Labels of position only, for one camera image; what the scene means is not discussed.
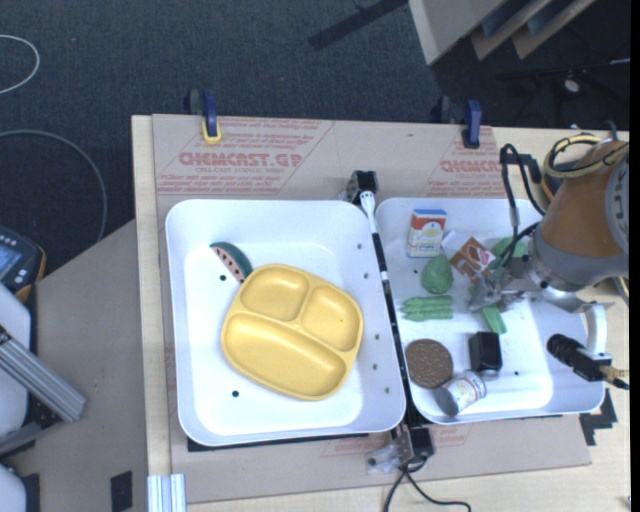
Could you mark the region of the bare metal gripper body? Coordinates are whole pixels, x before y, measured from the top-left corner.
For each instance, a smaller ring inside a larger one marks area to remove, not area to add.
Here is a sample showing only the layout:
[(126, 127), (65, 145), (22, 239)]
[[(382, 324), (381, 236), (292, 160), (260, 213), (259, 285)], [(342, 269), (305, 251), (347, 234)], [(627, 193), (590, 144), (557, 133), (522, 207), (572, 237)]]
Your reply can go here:
[(536, 298), (553, 281), (554, 273), (537, 259), (510, 259), (493, 274), (492, 287), (499, 297), (504, 294), (520, 296), (520, 302)]

